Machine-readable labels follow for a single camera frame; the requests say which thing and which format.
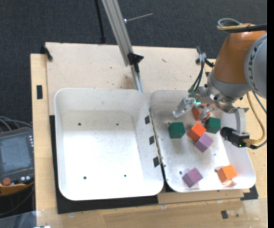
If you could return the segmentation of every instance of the black bracket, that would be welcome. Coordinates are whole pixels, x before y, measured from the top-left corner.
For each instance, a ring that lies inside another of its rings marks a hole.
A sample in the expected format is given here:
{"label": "black bracket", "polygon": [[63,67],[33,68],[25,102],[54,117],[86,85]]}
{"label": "black bracket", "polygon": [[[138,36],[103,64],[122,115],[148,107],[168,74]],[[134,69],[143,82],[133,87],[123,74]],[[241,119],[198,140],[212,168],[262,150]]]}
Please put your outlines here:
{"label": "black bracket", "polygon": [[46,46],[42,46],[41,47],[41,54],[46,54],[47,58],[51,61],[52,60],[52,56],[50,54],[50,52],[48,51]]}
{"label": "black bracket", "polygon": [[136,71],[137,73],[139,73],[139,72],[140,72],[140,69],[139,69],[138,63],[140,63],[141,60],[142,60],[144,57],[143,57],[143,56],[140,56],[140,55],[137,55],[137,54],[134,54],[134,53],[132,53],[132,52],[130,52],[130,53],[127,55],[127,57],[128,57],[128,60],[129,60],[130,65],[133,65],[134,68],[135,68],[135,71]]}

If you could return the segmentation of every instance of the white tray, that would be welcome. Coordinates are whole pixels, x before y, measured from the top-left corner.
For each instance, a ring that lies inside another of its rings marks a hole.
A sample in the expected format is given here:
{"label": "white tray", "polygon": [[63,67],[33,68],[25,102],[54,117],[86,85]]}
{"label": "white tray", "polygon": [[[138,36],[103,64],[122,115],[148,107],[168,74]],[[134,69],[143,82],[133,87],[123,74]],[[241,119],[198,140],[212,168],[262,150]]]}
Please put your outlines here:
{"label": "white tray", "polygon": [[163,188],[148,100],[141,92],[61,89],[55,121],[59,189],[67,199],[151,196]]}
{"label": "white tray", "polygon": [[[180,139],[170,138],[168,131],[170,123],[183,122],[186,132],[188,132],[197,122],[192,111],[178,119],[173,117],[172,111],[177,109],[184,97],[188,98],[188,92],[181,90],[158,90],[150,96],[153,123],[168,185],[176,192],[252,187],[256,178],[247,149],[237,148],[229,141],[224,140],[220,131],[216,134],[206,132],[213,139],[213,143],[204,152],[199,151],[194,146],[193,140],[186,134]],[[211,116],[221,119],[221,128],[228,126],[236,129],[234,114],[215,110]],[[229,164],[234,166],[237,176],[232,181],[221,183],[216,170]],[[195,167],[202,174],[203,179],[189,188],[182,176]]]}

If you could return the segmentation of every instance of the metal pole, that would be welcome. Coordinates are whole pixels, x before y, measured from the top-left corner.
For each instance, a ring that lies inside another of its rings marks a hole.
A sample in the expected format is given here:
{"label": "metal pole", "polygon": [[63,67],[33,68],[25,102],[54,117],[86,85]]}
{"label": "metal pole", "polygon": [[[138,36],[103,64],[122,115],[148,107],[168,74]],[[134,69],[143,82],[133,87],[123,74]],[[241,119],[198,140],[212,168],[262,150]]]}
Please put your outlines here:
{"label": "metal pole", "polygon": [[[128,55],[130,53],[133,53],[132,45],[126,30],[125,22],[118,4],[118,0],[102,0],[102,2],[109,22],[111,24],[113,34],[120,48],[124,63],[126,66],[131,65],[128,59]],[[133,66],[131,66],[131,69],[137,90],[144,93],[140,73],[136,72],[135,67]]]}

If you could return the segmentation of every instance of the green cube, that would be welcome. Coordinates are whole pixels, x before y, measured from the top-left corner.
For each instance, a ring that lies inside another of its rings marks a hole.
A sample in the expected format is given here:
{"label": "green cube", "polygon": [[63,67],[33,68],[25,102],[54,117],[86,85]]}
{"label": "green cube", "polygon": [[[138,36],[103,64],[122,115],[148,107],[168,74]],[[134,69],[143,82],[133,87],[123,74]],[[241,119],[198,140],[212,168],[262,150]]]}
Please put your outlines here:
{"label": "green cube", "polygon": [[171,123],[169,126],[170,138],[179,139],[185,134],[183,123]]}
{"label": "green cube", "polygon": [[205,121],[205,128],[208,133],[217,133],[221,128],[221,122],[219,118],[209,117]]}

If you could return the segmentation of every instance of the black connector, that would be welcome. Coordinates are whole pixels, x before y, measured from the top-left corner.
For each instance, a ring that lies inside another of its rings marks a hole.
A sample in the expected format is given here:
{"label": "black connector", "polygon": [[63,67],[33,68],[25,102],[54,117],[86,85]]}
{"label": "black connector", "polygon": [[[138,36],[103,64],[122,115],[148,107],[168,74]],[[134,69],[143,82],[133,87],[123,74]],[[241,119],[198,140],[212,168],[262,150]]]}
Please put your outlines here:
{"label": "black connector", "polygon": [[250,139],[250,135],[248,133],[240,133],[238,134],[235,129],[229,127],[223,127],[220,130],[220,134],[224,137],[225,140],[230,141],[233,145],[241,148],[248,147],[244,139]]}

